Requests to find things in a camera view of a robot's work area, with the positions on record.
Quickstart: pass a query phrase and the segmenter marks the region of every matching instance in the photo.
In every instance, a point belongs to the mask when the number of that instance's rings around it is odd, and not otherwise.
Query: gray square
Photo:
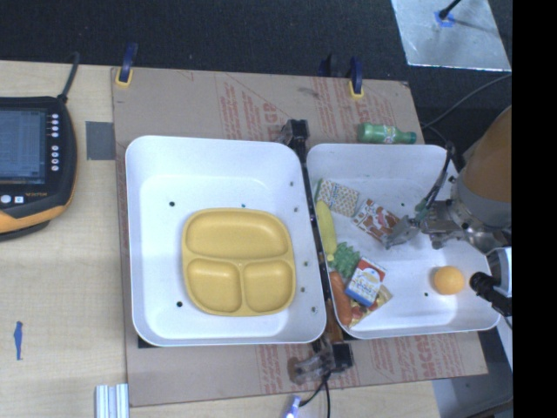
[[[452,1],[391,0],[408,64],[510,71],[489,2],[461,0],[440,20]]]

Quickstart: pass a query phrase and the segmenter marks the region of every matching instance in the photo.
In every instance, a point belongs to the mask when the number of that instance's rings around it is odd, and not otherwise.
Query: carrot
[[[337,317],[342,325],[350,325],[352,322],[352,309],[350,298],[345,293],[345,282],[337,271],[329,272],[331,281],[332,297],[337,308]]]

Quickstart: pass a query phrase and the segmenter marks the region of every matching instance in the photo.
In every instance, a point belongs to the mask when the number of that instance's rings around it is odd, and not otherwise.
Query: black fabric
[[[488,0],[509,62],[513,0]],[[317,75],[330,53],[364,78],[407,81],[426,123],[500,72],[406,63],[391,0],[0,0],[0,60]],[[435,128],[464,152],[512,103],[512,78],[467,100]],[[442,144],[431,131],[426,142]]]

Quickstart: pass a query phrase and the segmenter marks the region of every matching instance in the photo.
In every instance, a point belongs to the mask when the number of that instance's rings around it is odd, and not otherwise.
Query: orange fruit
[[[466,281],[464,275],[455,266],[441,266],[433,276],[433,284],[440,294],[456,294],[459,293]]]

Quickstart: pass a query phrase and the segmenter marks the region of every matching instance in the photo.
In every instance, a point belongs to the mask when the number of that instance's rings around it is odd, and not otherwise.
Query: yellow plate
[[[290,234],[268,212],[214,208],[194,213],[182,232],[182,269],[191,300],[210,314],[274,314],[294,298]]]

